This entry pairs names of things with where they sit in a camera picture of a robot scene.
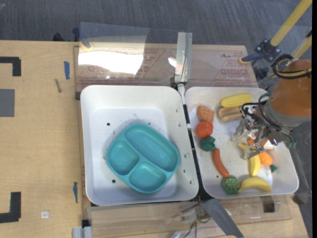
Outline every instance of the wooden board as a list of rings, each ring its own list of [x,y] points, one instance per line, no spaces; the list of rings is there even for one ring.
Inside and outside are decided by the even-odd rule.
[[[21,218],[1,223],[0,237],[66,238],[81,226],[76,44],[0,41],[0,55],[20,57],[22,71],[12,77],[12,65],[0,63],[0,88],[15,89],[14,117],[0,118],[0,213],[9,212],[10,193],[21,192]],[[70,64],[68,80],[64,61]],[[44,210],[49,218],[41,218]]]

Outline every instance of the plastic toy food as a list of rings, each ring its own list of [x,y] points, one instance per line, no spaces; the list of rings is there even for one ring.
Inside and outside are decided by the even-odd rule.
[[[203,106],[197,107],[197,117],[199,121],[208,121],[213,124],[214,110],[208,109]]]
[[[261,168],[261,161],[259,155],[255,155],[249,159],[250,162],[250,175],[256,176]]]
[[[245,150],[248,148],[247,145],[242,144],[241,142],[238,143],[238,146],[239,146],[243,151],[245,151]]]
[[[206,152],[212,152],[216,146],[214,145],[215,139],[212,136],[208,136],[202,140],[200,140],[200,147],[202,150]]]
[[[249,103],[249,102],[252,102],[252,96],[248,93],[245,93],[245,94],[237,94],[237,95],[223,98],[220,101],[220,104],[224,108],[229,108],[229,107],[241,106],[242,104]]]
[[[262,152],[258,154],[261,164],[264,166],[271,166],[273,164],[273,159],[267,152]]]
[[[208,121],[201,121],[196,126],[196,133],[200,138],[206,138],[213,132],[213,125]]]
[[[218,110],[218,115],[222,121],[232,121],[242,117],[239,106],[229,108],[222,107]]]
[[[229,176],[221,181],[221,187],[227,194],[237,194],[240,184],[239,180],[235,176]]]
[[[237,191],[238,194],[240,194],[243,190],[249,189],[249,188],[257,188],[264,191],[271,191],[272,187],[269,185],[269,183],[260,178],[260,177],[249,177],[244,179],[240,183],[240,189]]]
[[[229,172],[226,169],[226,167],[223,165],[221,158],[220,158],[220,150],[218,148],[215,148],[212,151],[212,160],[213,164],[218,170],[218,172],[221,174],[222,177],[228,178],[229,177]]]

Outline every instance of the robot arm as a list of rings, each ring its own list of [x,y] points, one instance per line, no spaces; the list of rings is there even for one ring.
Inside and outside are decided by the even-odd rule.
[[[278,70],[285,61],[285,68]],[[312,60],[283,55],[272,68],[279,77],[275,89],[271,95],[261,96],[257,103],[246,103],[241,107],[245,118],[232,137],[232,140],[242,142],[251,132],[256,135],[254,145],[245,149],[245,159],[263,152],[260,142],[267,139],[273,145],[283,141],[287,147],[294,147],[292,129],[312,119]],[[250,105],[255,106],[253,114],[246,108]]]

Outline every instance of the wooden table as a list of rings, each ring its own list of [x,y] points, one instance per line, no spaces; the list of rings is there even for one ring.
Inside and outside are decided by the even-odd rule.
[[[0,237],[65,238],[82,224],[76,46],[76,42],[0,41],[0,56],[19,57],[22,71],[13,77],[12,64],[0,63],[0,89],[15,89],[14,117],[0,117],[0,213],[10,212],[11,192],[21,192],[21,216],[18,222],[0,223]],[[69,63],[69,79],[64,62]],[[238,225],[240,231],[245,237],[308,237],[299,208],[290,198],[291,219]],[[198,237],[222,235],[220,228],[198,230]]]

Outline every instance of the gray carpet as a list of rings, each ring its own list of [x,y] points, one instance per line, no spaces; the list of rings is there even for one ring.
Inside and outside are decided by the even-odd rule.
[[[274,36],[301,0],[0,0],[0,39],[51,41],[55,33],[74,41],[72,29],[81,22],[149,27],[193,33],[194,44],[245,45],[249,54]],[[290,54],[312,27],[312,6],[279,47]],[[301,58],[311,59],[312,48]],[[261,60],[255,71],[270,67]],[[301,161],[312,187],[312,127],[294,130]],[[312,199],[301,204],[312,237]]]

